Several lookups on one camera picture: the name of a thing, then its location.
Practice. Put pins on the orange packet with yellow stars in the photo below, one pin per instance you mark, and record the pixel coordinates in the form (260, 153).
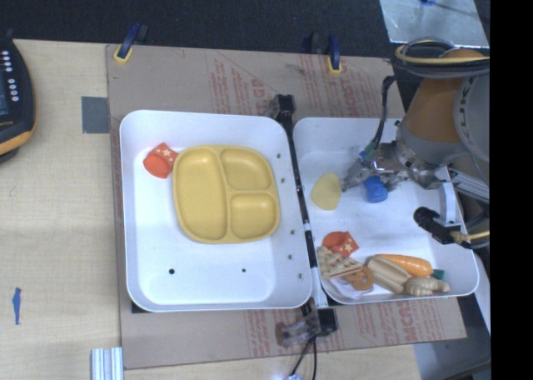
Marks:
(158, 161)
(339, 241)

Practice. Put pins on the black cylinder on white bracket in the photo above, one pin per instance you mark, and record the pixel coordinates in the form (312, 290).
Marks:
(433, 224)

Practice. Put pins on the yellow divided plate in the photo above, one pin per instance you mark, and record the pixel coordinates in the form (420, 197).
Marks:
(208, 195)

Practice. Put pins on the toy pizza slice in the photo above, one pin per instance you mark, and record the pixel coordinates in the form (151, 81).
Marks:
(335, 265)

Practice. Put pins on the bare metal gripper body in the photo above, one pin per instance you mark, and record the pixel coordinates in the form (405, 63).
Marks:
(401, 161)

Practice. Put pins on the pale yellow biscuit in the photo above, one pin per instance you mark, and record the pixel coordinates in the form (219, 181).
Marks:
(327, 193)

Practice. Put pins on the beige toy croissant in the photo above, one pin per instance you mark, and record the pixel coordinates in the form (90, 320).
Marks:
(424, 286)

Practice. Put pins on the orange carrot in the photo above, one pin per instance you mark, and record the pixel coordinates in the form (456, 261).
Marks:
(410, 265)

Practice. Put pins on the brown cardboard board, red print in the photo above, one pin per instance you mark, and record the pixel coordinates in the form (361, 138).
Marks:
(200, 78)

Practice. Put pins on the white flat toy piece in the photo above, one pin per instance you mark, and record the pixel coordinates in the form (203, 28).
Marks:
(347, 291)

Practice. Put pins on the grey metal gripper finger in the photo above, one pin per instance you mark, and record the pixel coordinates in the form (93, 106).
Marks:
(353, 178)
(395, 183)

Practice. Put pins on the toy hot dog bun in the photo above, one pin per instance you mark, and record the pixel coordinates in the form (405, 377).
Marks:
(387, 274)

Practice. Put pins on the brown toy pretzel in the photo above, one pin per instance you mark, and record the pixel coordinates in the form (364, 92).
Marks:
(363, 280)

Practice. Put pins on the blue bottle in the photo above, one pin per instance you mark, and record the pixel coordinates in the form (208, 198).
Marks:
(376, 191)

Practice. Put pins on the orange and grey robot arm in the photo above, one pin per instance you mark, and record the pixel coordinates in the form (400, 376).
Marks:
(433, 111)

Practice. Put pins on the white plastic tray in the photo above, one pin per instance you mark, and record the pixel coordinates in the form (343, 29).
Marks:
(208, 278)
(391, 224)

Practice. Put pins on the thin black and white rod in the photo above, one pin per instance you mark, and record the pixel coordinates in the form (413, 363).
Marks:
(309, 241)

